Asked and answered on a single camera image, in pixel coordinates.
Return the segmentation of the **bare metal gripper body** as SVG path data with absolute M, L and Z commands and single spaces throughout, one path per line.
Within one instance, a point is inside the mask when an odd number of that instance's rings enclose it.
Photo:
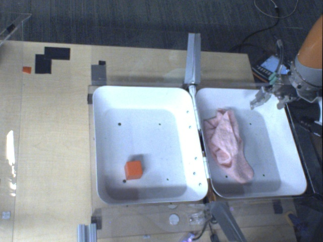
M 293 75 L 279 75 L 272 84 L 272 93 L 279 103 L 290 103 L 299 99 L 315 103 L 322 99 L 322 87 Z

